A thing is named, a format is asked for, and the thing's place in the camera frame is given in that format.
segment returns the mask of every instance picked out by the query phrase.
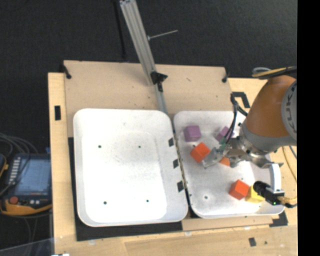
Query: white tray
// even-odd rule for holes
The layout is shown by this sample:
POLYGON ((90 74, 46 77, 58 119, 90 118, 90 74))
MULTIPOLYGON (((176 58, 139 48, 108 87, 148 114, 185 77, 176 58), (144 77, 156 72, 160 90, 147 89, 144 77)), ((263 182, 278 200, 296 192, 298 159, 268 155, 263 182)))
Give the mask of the white tray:
POLYGON ((85 224, 168 223, 186 216, 188 203, 178 186, 183 178, 166 114, 82 109, 74 116, 73 130, 77 211, 85 224))
MULTIPOLYGON (((244 119, 243 115, 238 114, 236 124, 242 123, 244 119)), ((283 205, 271 205, 266 201, 252 203, 229 195, 232 183, 238 179, 249 186, 255 181, 270 184, 269 169, 261 169, 247 161, 242 161, 235 168, 217 163, 205 169, 190 156, 193 146, 200 142, 210 149, 218 148, 219 142, 215 137, 224 127, 229 127, 232 120, 232 111, 182 111, 174 116, 177 144, 192 210, 205 219, 280 214, 284 210, 283 205), (202 133, 202 137, 196 142, 185 141, 183 131, 191 125, 198 125, 202 133)), ((236 125, 234 136, 239 134, 239 130, 236 125)), ((275 178, 281 183, 280 175, 275 178)))

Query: black floor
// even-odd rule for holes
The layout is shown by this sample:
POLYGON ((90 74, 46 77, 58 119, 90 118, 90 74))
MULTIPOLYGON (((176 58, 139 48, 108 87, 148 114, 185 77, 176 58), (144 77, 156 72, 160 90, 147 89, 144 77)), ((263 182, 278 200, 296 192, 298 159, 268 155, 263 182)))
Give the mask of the black floor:
MULTIPOLYGON (((137 0, 157 64, 224 66, 231 77, 255 67, 297 65, 298 0, 137 0)), ((112 0, 0 0, 0 133, 49 142, 48 72, 63 60, 136 63, 120 9, 126 56, 112 0)), ((34 241, 49 218, 29 220, 34 241)), ((0 249, 29 241, 23 219, 0 216, 0 249)))

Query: red button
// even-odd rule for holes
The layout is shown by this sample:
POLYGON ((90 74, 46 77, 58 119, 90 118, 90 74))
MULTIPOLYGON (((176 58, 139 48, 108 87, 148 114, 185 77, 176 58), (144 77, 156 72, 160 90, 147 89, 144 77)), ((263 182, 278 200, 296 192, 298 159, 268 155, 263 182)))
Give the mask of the red button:
POLYGON ((12 205, 16 205, 18 203, 18 201, 19 201, 19 199, 16 196, 12 196, 9 199, 9 203, 12 204, 12 205))

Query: wooden table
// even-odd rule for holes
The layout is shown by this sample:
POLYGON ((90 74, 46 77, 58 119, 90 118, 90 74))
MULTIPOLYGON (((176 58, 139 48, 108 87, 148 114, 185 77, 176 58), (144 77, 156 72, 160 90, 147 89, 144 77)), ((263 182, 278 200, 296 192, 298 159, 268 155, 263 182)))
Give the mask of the wooden table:
MULTIPOLYGON (((80 61, 65 61, 64 64, 73 76, 73 80, 68 81, 63 73, 48 74, 53 232, 56 254, 69 253, 71 256, 298 255, 297 207, 285 209, 288 224, 281 226, 272 226, 273 223, 279 221, 278 215, 198 219, 196 221, 186 218, 182 221, 183 231, 179 232, 77 241, 68 137, 72 136, 70 118, 76 108, 82 108, 83 104, 78 104, 76 107, 77 103, 82 101, 81 95, 75 95, 73 99, 70 99, 73 93, 69 91, 72 91, 72 88, 69 87, 70 83, 76 83, 79 89, 78 94, 83 86, 95 88, 104 84, 109 91, 112 88, 115 94, 125 92, 126 103, 123 104, 123 108, 157 109, 157 103, 153 98, 153 88, 144 84, 146 80, 143 78, 144 74, 140 64, 81 63, 80 61), (79 65, 85 67, 87 72, 77 70, 79 65), (113 75, 103 75, 101 72, 98 75, 94 74, 97 69, 109 71, 113 75), (102 81, 105 79, 112 80, 114 83, 105 83, 102 81), (60 109, 60 116, 57 116, 57 108, 60 109)), ((229 78, 225 87, 219 89, 218 93, 217 81, 223 77, 224 69, 174 65, 157 65, 157 69, 158 72, 168 75, 163 85, 170 117, 181 109, 231 110, 230 92, 244 92, 252 104, 265 83, 263 80, 253 78, 229 78)), ((115 99, 117 98, 107 97, 101 107, 113 107, 115 99)), ((241 100, 239 103, 245 110, 249 110, 245 108, 241 100)), ((295 197, 297 195, 297 161, 289 147, 279 149, 277 153, 271 155, 271 158, 275 162, 284 163, 280 168, 282 188, 286 196, 295 197)))

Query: purple cube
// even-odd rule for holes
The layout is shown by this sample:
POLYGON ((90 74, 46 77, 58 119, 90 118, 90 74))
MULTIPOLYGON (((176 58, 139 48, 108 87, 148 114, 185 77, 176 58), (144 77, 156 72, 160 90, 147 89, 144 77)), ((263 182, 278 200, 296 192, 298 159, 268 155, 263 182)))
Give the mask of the purple cube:
POLYGON ((183 130, 183 134, 186 142, 196 142, 201 138, 201 131, 198 125, 187 126, 183 130))
POLYGON ((220 133, 215 137, 215 139, 219 142, 222 140, 222 138, 227 134, 229 128, 228 127, 224 127, 220 133))

